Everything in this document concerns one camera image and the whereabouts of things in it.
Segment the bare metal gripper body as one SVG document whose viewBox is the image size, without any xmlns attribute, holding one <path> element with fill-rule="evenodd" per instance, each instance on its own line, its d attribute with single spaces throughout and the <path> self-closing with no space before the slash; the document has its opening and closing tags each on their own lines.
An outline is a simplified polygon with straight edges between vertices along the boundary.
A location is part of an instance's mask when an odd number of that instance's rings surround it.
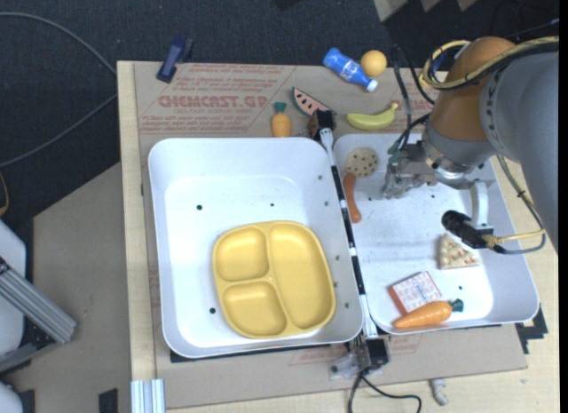
<svg viewBox="0 0 568 413">
<path fill-rule="evenodd" d="M 392 157 L 387 170 L 396 174 L 414 174 L 415 188 L 442 184 L 453 189 L 467 189 L 468 175 L 482 163 L 482 143 L 478 141 L 418 141 L 407 144 Z"/>
</svg>

